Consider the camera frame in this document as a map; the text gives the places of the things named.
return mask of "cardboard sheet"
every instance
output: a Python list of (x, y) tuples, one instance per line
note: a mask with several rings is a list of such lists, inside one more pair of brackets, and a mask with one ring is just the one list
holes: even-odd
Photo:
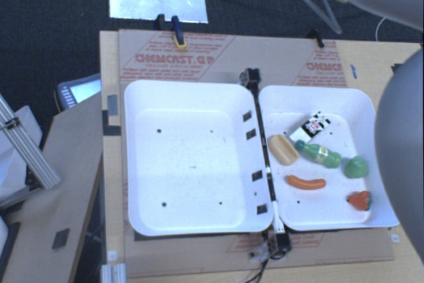
[[(187, 50), (178, 50), (172, 33), (121, 30), (119, 63), (123, 92), (138, 79), (237, 83), (246, 68), (260, 68), (266, 85), (346, 87), (334, 41), (319, 48), (314, 40), (186, 33)], [(121, 115), (125, 155), (125, 120)], [(200, 272), (252, 270), (249, 252), (260, 234), (144, 237), (128, 220), (128, 183), (123, 157), (125, 262), (129, 278)], [(293, 249), (270, 267), (289, 267), (394, 259), (386, 229), (296, 233)]]

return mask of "container hinge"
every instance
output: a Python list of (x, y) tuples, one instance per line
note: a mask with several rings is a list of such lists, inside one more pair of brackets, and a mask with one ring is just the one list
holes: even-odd
[[(266, 179), (268, 181), (268, 189), (270, 191), (270, 198), (272, 202), (272, 209), (274, 220), (272, 225), (274, 227), (274, 242), (272, 244), (275, 245), (275, 249), (269, 250), (270, 256), (272, 258), (273, 253), (277, 254), (277, 256), (284, 256), (292, 247), (290, 245), (290, 236), (286, 232), (286, 227), (283, 221), (280, 218), (278, 213), (278, 201), (274, 189), (274, 180), (272, 178), (272, 172), (270, 167), (270, 157), (268, 154), (268, 147), (266, 145), (266, 136), (264, 129), (264, 122), (262, 119), (262, 111), (260, 109), (259, 103), (259, 83), (260, 83), (260, 71), (257, 68), (247, 68), (239, 78), (238, 83), (248, 89), (254, 99), (256, 116), (258, 118), (259, 125), (259, 133), (262, 141), (262, 151), (264, 153), (264, 161), (266, 166)], [(263, 207), (258, 207), (258, 213), (263, 212)], [(254, 258), (263, 259), (263, 249), (261, 255), (254, 255)]]
[(280, 260), (292, 249), (289, 233), (275, 233), (273, 231), (263, 231), (264, 242), (249, 251), (250, 262), (259, 261), (263, 263), (271, 258)]
[(101, 283), (127, 283), (127, 266), (125, 263), (101, 266)]

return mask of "red toy strawberry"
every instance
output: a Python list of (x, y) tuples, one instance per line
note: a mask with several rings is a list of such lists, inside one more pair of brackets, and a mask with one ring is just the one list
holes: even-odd
[(368, 191), (358, 192), (350, 195), (347, 201), (359, 210), (368, 211), (371, 207), (371, 194)]

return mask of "black rectangular marking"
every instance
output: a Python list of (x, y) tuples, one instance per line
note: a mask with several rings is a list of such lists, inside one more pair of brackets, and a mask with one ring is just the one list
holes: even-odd
[(68, 241), (69, 231), (70, 230), (68, 228), (68, 229), (58, 231), (56, 233), (56, 236), (54, 237), (52, 249), (57, 249), (60, 247), (64, 247), (66, 245), (66, 242)]
[(246, 132), (246, 139), (249, 140), (256, 136), (256, 129)]
[(109, 125), (109, 113), (107, 110), (102, 110), (103, 120), (103, 136), (120, 136), (121, 127), (117, 125)]
[(260, 180), (264, 177), (262, 174), (262, 170), (256, 171), (252, 173), (252, 182), (255, 182), (257, 180)]
[(243, 122), (248, 121), (250, 118), (252, 118), (252, 112), (249, 111), (248, 113), (245, 113), (243, 115)]
[(266, 212), (268, 212), (266, 204), (258, 205), (256, 207), (256, 214), (257, 215), (260, 215), (261, 213), (266, 213)]

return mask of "toy sausage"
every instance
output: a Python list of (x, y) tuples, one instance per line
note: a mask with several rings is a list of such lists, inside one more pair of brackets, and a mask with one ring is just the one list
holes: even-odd
[(291, 186), (294, 186), (298, 189), (303, 190), (316, 190), (324, 188), (324, 186), (327, 184), (325, 180), (318, 179), (318, 180), (302, 180), (301, 178), (298, 178), (296, 176), (288, 176), (287, 177), (287, 183)]

